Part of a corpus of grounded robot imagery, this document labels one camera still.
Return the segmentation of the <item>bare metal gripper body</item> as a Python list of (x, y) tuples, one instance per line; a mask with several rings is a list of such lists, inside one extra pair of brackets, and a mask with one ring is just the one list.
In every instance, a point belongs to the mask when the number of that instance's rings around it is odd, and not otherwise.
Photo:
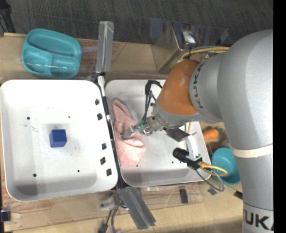
[(142, 133), (150, 135), (156, 131), (167, 129), (167, 124), (158, 116), (149, 116), (146, 119)]

